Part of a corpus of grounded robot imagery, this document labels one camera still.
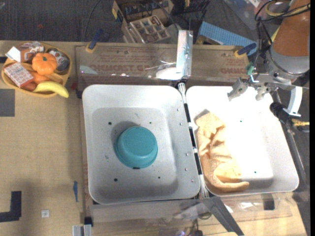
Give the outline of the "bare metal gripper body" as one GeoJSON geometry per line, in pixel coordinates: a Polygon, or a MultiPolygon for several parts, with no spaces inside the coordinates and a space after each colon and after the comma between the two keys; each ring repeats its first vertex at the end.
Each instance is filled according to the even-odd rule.
{"type": "Polygon", "coordinates": [[[258,89],[270,88],[270,90],[292,89],[292,83],[295,81],[295,75],[285,73],[281,70],[272,70],[271,72],[258,73],[257,71],[248,72],[248,83],[251,87],[258,89]]]}

